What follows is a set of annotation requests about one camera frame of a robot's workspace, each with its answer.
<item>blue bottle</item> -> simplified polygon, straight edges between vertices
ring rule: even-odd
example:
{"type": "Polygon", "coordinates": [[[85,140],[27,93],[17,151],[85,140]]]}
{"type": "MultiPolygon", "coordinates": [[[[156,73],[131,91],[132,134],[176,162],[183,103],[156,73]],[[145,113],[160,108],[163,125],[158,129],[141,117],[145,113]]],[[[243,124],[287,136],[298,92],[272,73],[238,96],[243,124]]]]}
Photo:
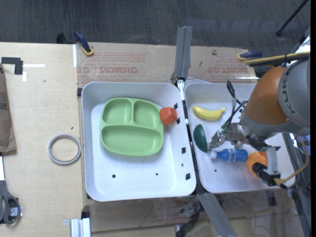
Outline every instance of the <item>blue bottle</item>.
{"type": "Polygon", "coordinates": [[[248,152],[245,149],[224,149],[219,152],[211,150],[210,157],[221,158],[224,161],[247,161],[248,152]]]}

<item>tape roll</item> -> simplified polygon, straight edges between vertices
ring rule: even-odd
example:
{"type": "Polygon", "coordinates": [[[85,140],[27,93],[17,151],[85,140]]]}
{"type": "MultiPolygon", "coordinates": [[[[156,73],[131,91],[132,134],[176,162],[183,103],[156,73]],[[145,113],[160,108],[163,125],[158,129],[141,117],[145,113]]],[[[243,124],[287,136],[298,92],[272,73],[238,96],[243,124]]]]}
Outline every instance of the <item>tape roll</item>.
{"type": "Polygon", "coordinates": [[[49,155],[49,158],[56,164],[58,165],[69,165],[73,162],[75,162],[76,160],[78,160],[78,158],[80,157],[80,154],[81,154],[81,144],[80,144],[80,141],[78,138],[76,138],[75,136],[71,135],[71,134],[68,134],[68,133],[63,133],[63,134],[59,134],[59,135],[56,135],[54,136],[49,144],[48,144],[48,155],[49,155]],[[51,148],[54,144],[54,142],[56,140],[59,140],[59,139],[71,139],[72,141],[74,141],[78,147],[78,152],[76,154],[76,156],[71,159],[71,160],[66,160],[66,161],[63,161],[63,160],[59,160],[57,159],[55,156],[53,156],[52,152],[51,152],[51,148]]]}

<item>green plate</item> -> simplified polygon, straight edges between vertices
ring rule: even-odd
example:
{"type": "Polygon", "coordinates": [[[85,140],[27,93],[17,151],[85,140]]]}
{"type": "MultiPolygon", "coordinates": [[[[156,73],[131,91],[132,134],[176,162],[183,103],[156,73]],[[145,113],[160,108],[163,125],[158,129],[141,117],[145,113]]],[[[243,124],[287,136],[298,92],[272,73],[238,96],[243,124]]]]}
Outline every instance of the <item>green plate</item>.
{"type": "Polygon", "coordinates": [[[156,104],[137,98],[112,98],[103,107],[100,137],[104,148],[129,156],[151,156],[163,144],[156,104]]]}

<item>yellow banana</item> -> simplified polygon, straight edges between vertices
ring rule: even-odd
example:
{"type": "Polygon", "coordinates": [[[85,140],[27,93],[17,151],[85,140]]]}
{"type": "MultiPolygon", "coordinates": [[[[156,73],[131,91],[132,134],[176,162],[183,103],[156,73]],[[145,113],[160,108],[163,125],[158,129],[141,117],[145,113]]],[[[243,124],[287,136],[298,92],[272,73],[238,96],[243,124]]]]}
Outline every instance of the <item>yellow banana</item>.
{"type": "Polygon", "coordinates": [[[193,113],[201,119],[205,120],[217,120],[221,117],[222,113],[224,112],[225,108],[221,108],[215,111],[209,111],[203,109],[199,106],[193,106],[193,113]]]}

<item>white bottle cap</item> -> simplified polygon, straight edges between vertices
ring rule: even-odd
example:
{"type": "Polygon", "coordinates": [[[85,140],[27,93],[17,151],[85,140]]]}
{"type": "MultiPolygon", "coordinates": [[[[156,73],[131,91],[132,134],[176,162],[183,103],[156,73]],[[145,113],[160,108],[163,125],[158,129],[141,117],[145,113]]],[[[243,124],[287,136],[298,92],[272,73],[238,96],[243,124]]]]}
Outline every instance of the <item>white bottle cap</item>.
{"type": "Polygon", "coordinates": [[[215,150],[211,150],[211,152],[209,152],[209,156],[211,157],[211,159],[216,159],[217,152],[215,150]]]}

